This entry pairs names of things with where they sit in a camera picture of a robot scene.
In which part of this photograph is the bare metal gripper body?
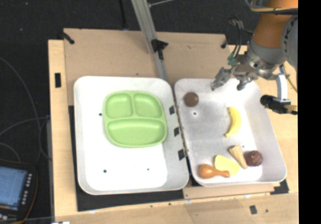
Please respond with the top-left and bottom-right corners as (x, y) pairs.
(231, 53), (281, 80)

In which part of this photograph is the brown round biscuit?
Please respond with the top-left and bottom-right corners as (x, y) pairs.
(183, 91), (200, 107)

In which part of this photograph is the yellow banana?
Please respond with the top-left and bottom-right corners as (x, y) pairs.
(224, 106), (242, 138)

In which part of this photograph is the white plastic tray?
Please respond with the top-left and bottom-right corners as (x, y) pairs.
(73, 75), (190, 196)
(173, 78), (288, 188)

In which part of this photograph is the beige waffle cone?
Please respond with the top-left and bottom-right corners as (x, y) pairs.
(228, 145), (249, 170)

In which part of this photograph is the brown chocolate ball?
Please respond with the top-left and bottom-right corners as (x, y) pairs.
(244, 150), (264, 167)

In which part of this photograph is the yellow wedge slice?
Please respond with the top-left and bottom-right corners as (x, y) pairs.
(214, 154), (241, 177)

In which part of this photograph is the orange-brown chicken drumstick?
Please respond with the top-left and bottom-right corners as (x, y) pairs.
(198, 164), (231, 179)

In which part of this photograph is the green divided plate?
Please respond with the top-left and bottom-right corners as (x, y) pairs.
(102, 90), (169, 149)

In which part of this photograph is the brown cardboard board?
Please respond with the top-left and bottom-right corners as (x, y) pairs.
(62, 28), (281, 200)

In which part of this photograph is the black cylinder on white bracket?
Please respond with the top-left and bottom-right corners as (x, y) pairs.
(260, 73), (298, 116)

